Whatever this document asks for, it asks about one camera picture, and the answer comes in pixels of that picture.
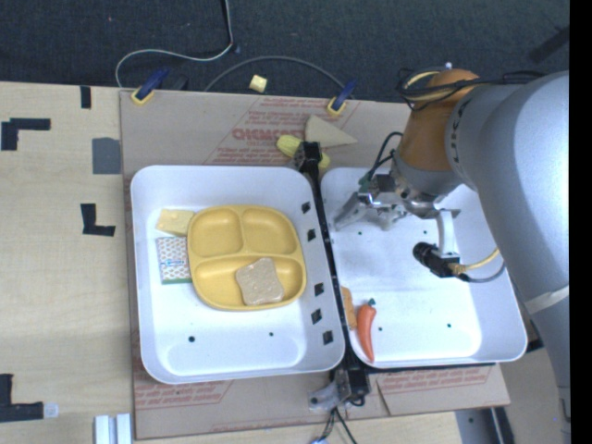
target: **white cable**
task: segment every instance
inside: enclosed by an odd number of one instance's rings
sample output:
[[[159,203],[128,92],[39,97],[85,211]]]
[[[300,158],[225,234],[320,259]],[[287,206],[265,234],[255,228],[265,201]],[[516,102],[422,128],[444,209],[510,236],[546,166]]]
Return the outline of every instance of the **white cable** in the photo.
[[[224,7],[226,9],[226,14],[227,14],[228,37],[230,38],[230,43],[228,44],[228,46],[224,50],[222,50],[222,52],[218,53],[217,55],[213,55],[211,57],[192,57],[189,55],[182,55],[180,53],[175,53],[173,51],[167,51],[164,49],[140,49],[138,51],[133,51],[131,53],[127,53],[126,55],[124,55],[117,63],[117,66],[115,68],[115,79],[117,81],[117,86],[123,87],[123,85],[121,84],[121,80],[119,79],[119,69],[121,68],[123,63],[126,62],[129,58],[137,56],[137,55],[157,54],[157,55],[165,55],[165,56],[174,56],[174,57],[179,57],[181,59],[187,59],[188,61],[193,61],[193,62],[198,62],[198,63],[208,63],[211,61],[216,61],[220,57],[224,56],[226,53],[228,53],[228,51],[230,51],[232,49],[232,46],[234,45],[234,36],[232,34],[232,24],[231,24],[231,20],[230,20],[230,5],[228,4],[228,0],[224,0]]]

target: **cardboard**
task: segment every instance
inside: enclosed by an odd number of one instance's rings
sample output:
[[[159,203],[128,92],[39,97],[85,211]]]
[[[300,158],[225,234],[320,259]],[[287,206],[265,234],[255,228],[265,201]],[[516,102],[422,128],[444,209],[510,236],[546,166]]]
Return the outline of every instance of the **cardboard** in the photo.
[[[274,376],[190,385],[165,385],[142,367],[136,307],[129,185],[150,165],[260,165],[289,162],[276,147],[281,134],[304,138],[310,116],[321,117],[358,140],[327,149],[330,167],[370,167],[386,136],[404,130],[409,108],[349,101],[338,118],[321,99],[156,92],[137,106],[120,93],[122,161],[127,218],[136,439],[166,438],[262,427],[324,423],[308,393],[328,384],[329,373]],[[372,392],[347,418],[500,406],[509,402],[498,365],[371,375]]]

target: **bread slice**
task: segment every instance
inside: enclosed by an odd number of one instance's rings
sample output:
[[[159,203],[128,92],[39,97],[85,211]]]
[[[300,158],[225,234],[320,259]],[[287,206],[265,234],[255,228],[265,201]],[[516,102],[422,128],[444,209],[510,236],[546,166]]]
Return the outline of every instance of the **bread slice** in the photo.
[[[242,300],[249,306],[280,302],[284,299],[284,287],[278,278],[272,258],[263,257],[239,268],[236,279]]]

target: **wooden surface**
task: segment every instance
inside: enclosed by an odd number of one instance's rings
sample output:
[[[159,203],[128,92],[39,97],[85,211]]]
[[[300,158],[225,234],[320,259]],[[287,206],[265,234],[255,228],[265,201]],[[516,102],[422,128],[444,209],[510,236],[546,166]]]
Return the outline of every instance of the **wooden surface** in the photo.
[[[93,442],[93,418],[132,412],[130,312],[123,182],[94,175],[92,140],[119,140],[118,90],[0,83],[0,121],[51,118],[49,131],[21,130],[18,149],[0,152],[0,374],[14,374],[12,401],[55,402],[59,416],[0,424],[0,443]],[[82,234],[80,204],[96,204],[97,225],[114,237]],[[360,444],[461,443],[454,413],[350,423]],[[153,443],[308,443],[306,425]],[[340,425],[331,444],[349,442]]]

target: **orange object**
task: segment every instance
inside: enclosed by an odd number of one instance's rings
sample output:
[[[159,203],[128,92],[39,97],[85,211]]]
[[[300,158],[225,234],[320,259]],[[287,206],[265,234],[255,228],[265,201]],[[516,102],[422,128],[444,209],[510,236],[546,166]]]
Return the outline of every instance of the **orange object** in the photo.
[[[477,75],[464,69],[450,69],[438,73],[426,87],[438,87],[460,80],[477,79]],[[407,119],[405,134],[401,140],[399,154],[410,167],[424,171],[451,171],[446,155],[444,133],[446,124],[456,104],[473,87],[465,87],[440,101],[430,104],[417,103],[415,110]]]
[[[360,345],[370,362],[374,361],[374,350],[372,348],[372,323],[376,317],[375,304],[375,301],[371,299],[366,304],[360,306],[357,317]]]

